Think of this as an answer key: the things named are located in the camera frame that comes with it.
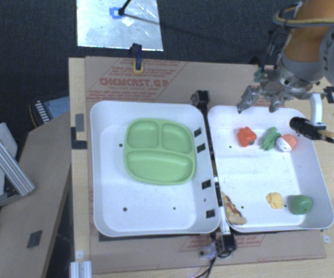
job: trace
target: green divided plate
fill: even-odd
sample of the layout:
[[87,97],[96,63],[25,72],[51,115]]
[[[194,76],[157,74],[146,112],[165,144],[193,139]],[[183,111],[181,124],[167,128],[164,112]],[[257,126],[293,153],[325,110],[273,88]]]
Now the green divided plate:
[[195,173],[195,147],[190,130],[163,119],[137,119],[127,129],[124,165],[136,180],[183,184]]

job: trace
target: blue object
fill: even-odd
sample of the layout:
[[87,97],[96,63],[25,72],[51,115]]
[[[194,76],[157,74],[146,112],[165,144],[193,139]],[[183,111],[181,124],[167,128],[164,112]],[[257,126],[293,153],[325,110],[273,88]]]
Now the blue object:
[[122,18],[122,16],[120,16],[118,14],[119,9],[120,9],[119,7],[111,7],[111,8],[109,8],[109,13],[110,13],[111,17],[113,19],[115,19],[115,20],[118,20],[118,19]]
[[135,69],[137,71],[140,71],[142,65],[142,45],[139,45],[137,43],[132,44],[132,47],[128,52],[128,56],[136,58]]

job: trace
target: aluminum frame rail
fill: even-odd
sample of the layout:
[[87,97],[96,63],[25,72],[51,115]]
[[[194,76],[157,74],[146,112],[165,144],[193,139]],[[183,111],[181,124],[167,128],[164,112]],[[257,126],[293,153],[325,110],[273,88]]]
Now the aluminum frame rail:
[[35,189],[34,184],[24,174],[16,160],[3,146],[0,140],[0,168],[21,196],[26,196]]

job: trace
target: dark carpet wall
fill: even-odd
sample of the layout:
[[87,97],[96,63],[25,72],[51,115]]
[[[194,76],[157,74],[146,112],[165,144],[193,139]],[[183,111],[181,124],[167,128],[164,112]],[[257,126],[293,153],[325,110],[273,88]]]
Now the dark carpet wall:
[[[144,56],[220,63],[263,58],[273,13],[297,1],[157,0],[164,52]],[[29,100],[68,88],[69,57],[127,52],[76,46],[76,0],[0,0],[0,122],[21,138],[32,129]]]

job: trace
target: green toy vegetable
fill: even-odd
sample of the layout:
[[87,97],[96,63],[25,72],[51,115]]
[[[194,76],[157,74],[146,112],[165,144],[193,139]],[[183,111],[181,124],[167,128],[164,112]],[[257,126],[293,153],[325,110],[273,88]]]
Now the green toy vegetable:
[[291,210],[294,214],[306,214],[311,210],[312,204],[310,197],[297,195],[291,201]]
[[281,134],[277,132],[276,127],[271,127],[268,129],[267,134],[262,140],[262,149],[265,151],[272,149],[279,137],[281,137]]

